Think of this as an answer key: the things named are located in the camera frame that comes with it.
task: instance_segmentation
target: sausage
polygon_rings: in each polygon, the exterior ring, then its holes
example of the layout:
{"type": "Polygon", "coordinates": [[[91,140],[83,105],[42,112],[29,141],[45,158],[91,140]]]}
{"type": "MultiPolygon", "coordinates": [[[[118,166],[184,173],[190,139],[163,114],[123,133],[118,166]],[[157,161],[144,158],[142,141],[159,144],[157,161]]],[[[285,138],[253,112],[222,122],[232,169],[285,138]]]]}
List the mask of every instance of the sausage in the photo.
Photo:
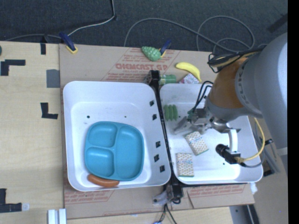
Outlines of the sausage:
{"type": "Polygon", "coordinates": [[[118,181],[118,180],[105,179],[105,178],[97,177],[97,176],[92,175],[92,174],[89,174],[87,176],[87,179],[88,179],[88,181],[90,181],[90,182],[92,182],[96,185],[105,187],[105,188],[114,187],[114,186],[117,186],[120,183],[120,181],[118,181]]]}

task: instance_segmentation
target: cardboard box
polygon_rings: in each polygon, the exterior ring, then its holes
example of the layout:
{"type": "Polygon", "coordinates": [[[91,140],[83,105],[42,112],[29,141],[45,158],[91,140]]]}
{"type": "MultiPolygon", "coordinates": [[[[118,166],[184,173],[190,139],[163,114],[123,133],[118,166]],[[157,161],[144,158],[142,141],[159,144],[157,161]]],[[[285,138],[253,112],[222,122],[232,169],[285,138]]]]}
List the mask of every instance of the cardboard box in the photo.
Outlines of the cardboard box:
{"type": "MultiPolygon", "coordinates": [[[[139,48],[76,46],[78,52],[72,54],[65,45],[59,45],[61,93],[64,86],[71,81],[143,82],[150,70],[159,70],[161,75],[173,74],[178,82],[188,74],[187,71],[175,68],[179,62],[189,62],[197,66],[203,81],[215,79],[215,74],[207,65],[210,54],[208,52],[167,50],[161,60],[151,62],[139,48]]],[[[68,219],[161,211],[162,207],[154,205],[152,200],[163,191],[163,187],[79,192],[70,186],[67,179],[62,98],[61,102],[64,205],[68,219]]],[[[184,188],[181,203],[173,204],[171,209],[252,203],[254,198],[250,184],[212,185],[184,188]]]]}

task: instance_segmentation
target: speckled sponge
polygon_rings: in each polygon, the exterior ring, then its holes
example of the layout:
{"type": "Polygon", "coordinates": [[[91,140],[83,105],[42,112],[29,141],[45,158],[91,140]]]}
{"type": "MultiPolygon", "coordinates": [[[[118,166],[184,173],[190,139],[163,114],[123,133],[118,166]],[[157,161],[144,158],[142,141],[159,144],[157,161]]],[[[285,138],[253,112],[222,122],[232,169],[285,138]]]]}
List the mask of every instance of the speckled sponge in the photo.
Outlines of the speckled sponge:
{"type": "Polygon", "coordinates": [[[176,154],[179,177],[194,177],[192,154],[176,154]]]}
{"type": "Polygon", "coordinates": [[[198,131],[186,135],[185,139],[196,156],[209,150],[198,131]]]}

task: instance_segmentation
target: white tray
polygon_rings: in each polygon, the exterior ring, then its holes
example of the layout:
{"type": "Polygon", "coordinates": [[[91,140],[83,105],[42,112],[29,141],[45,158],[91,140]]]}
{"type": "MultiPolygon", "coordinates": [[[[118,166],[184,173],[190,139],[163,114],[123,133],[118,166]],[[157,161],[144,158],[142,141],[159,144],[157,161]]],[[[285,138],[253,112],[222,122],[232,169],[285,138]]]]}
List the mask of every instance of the white tray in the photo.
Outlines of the white tray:
{"type": "Polygon", "coordinates": [[[134,126],[144,139],[141,174],[132,181],[120,182],[113,189],[167,183],[171,171],[152,88],[142,83],[74,81],[64,87],[63,99],[68,179],[73,188],[79,191],[107,189],[87,180],[89,172],[84,162],[87,130],[98,121],[134,126]]]}
{"type": "MultiPolygon", "coordinates": [[[[175,105],[178,109],[178,120],[168,120],[165,122],[175,175],[182,183],[188,185],[259,181],[263,176],[263,168],[261,165],[256,168],[244,168],[237,164],[231,165],[225,162],[224,158],[216,153],[215,148],[218,144],[229,145],[228,134],[221,134],[214,129],[208,130],[202,137],[209,150],[195,156],[184,138],[184,136],[192,132],[192,130],[187,130],[179,134],[173,132],[178,122],[194,107],[200,87],[200,84],[166,84],[160,90],[162,107],[164,107],[164,105],[175,105]],[[177,166],[175,164],[176,153],[192,154],[194,177],[178,176],[177,166]]],[[[198,108],[202,108],[203,106],[204,99],[198,108]]],[[[230,122],[229,125],[232,128],[241,129],[238,133],[238,151],[241,152],[241,157],[250,157],[256,154],[257,147],[248,117],[239,117],[230,122]]],[[[259,162],[260,159],[255,158],[246,162],[246,164],[255,165],[259,162]]]]}

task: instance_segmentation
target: yellow banana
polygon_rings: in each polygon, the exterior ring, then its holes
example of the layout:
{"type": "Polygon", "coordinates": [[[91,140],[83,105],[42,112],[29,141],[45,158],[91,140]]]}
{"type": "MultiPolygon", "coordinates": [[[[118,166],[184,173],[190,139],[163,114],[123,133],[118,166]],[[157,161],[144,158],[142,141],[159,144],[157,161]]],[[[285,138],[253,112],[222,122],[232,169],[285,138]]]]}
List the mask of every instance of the yellow banana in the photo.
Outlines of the yellow banana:
{"type": "Polygon", "coordinates": [[[196,66],[192,65],[191,63],[180,62],[176,64],[176,68],[190,72],[199,80],[199,82],[201,82],[199,69],[196,66]]]}

